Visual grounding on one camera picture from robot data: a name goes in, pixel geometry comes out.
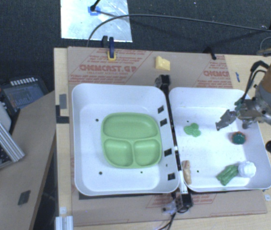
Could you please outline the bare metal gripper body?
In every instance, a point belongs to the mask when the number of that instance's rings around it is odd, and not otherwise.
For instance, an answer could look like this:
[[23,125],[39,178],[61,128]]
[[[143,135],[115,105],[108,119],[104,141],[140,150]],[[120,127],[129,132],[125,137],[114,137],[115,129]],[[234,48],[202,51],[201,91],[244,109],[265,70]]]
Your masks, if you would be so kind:
[[254,123],[267,123],[271,126],[271,107],[262,100],[236,102],[236,115],[242,119],[253,119]]

